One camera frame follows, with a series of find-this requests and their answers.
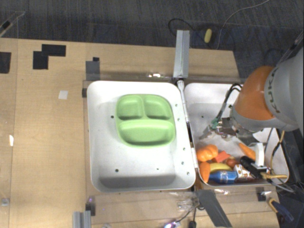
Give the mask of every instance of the banana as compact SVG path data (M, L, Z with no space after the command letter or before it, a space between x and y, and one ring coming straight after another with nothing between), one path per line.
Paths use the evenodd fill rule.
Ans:
M216 171L232 171L232 169L224 163L211 163L210 164L210 173L213 173Z

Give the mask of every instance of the plywood surface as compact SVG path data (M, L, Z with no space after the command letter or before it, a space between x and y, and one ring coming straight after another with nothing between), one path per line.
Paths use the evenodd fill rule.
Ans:
M66 57L49 57L49 70L33 70L33 51L41 51L43 43L66 45ZM72 213L84 211L86 179L89 180L86 176L86 128L81 95L86 60L99 57L102 73L171 75L174 53L173 48L164 47L18 40L10 228L72 227ZM191 49L189 72L238 77L232 52ZM61 90L68 91L67 100L58 98ZM151 200L136 200L132 194L123 200L116 196L105 199L100 196L101 200L97 201L105 209L109 208L108 213L100 215L100 222L112 221L113 228L153 228L161 227L168 219L178 218L181 214L176 210L175 199L157 200L155 194L144 195L150 195ZM165 207L172 208L172 212L166 214L166 209L160 209L162 215L159 218L155 218L158 216L155 210L156 213L147 216L148 210L157 208L162 201L167 201ZM115 209L121 212L125 222L118 222ZM223 201L223 209L233 224L277 227L275 214L269 212L265 203ZM258 222L254 222L255 215L260 217ZM197 222L204 227L213 227L205 211L198 213Z

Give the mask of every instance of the green plate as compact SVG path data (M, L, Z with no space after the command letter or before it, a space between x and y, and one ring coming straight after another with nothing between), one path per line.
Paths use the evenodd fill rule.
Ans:
M157 147L175 139L171 106L159 95L124 95L115 114L118 136L128 146Z

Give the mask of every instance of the white sticker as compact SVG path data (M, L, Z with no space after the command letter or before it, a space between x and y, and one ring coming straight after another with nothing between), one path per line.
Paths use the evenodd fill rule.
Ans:
M67 90L60 90L58 99L67 100L67 94L68 94Z

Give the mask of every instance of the wooden table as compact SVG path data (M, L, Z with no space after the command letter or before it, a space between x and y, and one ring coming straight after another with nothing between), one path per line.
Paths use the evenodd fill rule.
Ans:
M49 57L48 70L33 70L33 51L41 51L42 44L66 45L66 56ZM0 207L0 227L72 227L73 212L83 212L87 200L81 94L86 61L99 57L102 74L172 75L175 49L1 38L0 51L12 53L10 73L0 74L0 103L6 104L1 113L8 122L0 128L0 195L10 198L9 206ZM189 74L238 78L230 51L191 49ZM61 90L68 91L67 100L58 98ZM106 212L92 217L92 227L108 219L113 228L156 228L183 215L170 193L163 200L155 200L155 192L140 194L142 200L118 195L99 196ZM235 227L278 227L276 215L266 202L257 201L254 188L219 193L218 200ZM111 207L123 213L114 214ZM213 227L205 211L197 213L196 221L198 227Z

